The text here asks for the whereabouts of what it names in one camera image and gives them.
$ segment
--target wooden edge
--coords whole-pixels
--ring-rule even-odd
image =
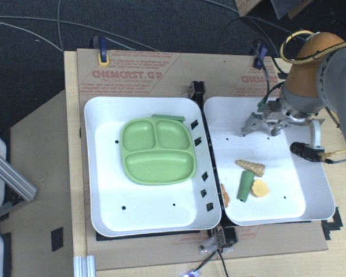
[[[87,256],[77,52],[64,52],[73,255]]]
[[[306,6],[312,3],[313,0],[304,0],[297,4],[294,8],[292,8],[288,12],[288,17],[292,20],[295,16],[297,16]]]

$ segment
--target yellow clip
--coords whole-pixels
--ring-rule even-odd
[[[101,61],[101,55],[98,54],[97,58],[99,59],[99,66],[102,68],[107,68],[109,66],[109,56],[108,54],[106,55],[106,62]]]

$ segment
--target yellow round object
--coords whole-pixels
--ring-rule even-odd
[[[269,193],[269,188],[261,179],[255,179],[251,186],[251,191],[253,191],[256,197],[263,197]]]

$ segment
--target green divided plate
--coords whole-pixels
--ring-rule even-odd
[[[196,171],[195,151],[183,117],[153,115],[129,121],[122,129],[126,174],[144,185],[184,182]]]

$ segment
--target white tray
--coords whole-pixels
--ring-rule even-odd
[[[321,163],[306,161],[289,150],[294,141],[310,143],[309,127],[294,125],[272,137],[262,124],[242,136],[241,127],[259,101],[214,97],[204,105],[219,180],[230,197],[227,216],[241,226],[330,218],[335,205]],[[250,194],[245,203],[236,198],[244,170],[235,164],[237,159],[265,165],[259,179],[268,185],[269,194],[261,198]]]
[[[218,225],[221,206],[201,111],[185,98],[96,97],[85,106],[91,219],[106,237],[208,230]],[[195,147],[196,172],[185,182],[146,186],[124,172],[119,141],[125,123],[153,114],[184,116]],[[192,129],[195,120],[198,125]]]

